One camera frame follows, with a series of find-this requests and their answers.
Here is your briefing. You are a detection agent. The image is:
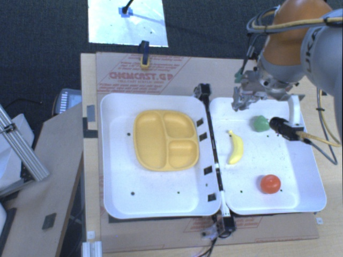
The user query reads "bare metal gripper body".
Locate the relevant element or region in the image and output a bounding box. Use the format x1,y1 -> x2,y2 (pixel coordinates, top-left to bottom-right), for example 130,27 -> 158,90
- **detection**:
239,70 -> 293,101

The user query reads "green toy pepper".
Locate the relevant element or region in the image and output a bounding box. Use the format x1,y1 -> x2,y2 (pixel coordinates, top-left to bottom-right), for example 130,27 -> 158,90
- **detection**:
250,115 -> 271,133

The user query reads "yellow banana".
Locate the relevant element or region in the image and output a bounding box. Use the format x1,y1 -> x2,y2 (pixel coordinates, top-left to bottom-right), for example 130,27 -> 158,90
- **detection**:
227,130 -> 245,165

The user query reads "thin black and white rod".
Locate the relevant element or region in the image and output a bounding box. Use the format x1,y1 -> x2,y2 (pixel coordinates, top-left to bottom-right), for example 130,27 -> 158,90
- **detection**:
202,95 -> 228,217

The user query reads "white plastic tray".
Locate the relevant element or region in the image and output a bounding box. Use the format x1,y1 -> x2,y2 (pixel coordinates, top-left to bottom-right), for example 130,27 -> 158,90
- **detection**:
209,97 -> 328,216
100,93 -> 222,220

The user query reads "brown cardboard board red print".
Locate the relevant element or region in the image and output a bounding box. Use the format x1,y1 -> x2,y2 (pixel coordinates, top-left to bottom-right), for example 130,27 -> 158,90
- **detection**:
95,51 -> 320,253

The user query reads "red toy tomato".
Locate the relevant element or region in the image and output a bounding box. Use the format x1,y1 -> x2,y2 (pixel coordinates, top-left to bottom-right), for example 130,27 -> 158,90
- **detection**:
260,174 -> 282,195

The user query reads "yellow divided plate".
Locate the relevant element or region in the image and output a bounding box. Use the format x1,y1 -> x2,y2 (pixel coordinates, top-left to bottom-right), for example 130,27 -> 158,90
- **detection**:
133,110 -> 200,172

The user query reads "black cylinder on white bracket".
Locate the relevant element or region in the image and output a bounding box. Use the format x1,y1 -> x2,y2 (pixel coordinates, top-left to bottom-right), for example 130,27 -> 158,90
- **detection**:
269,94 -> 305,142

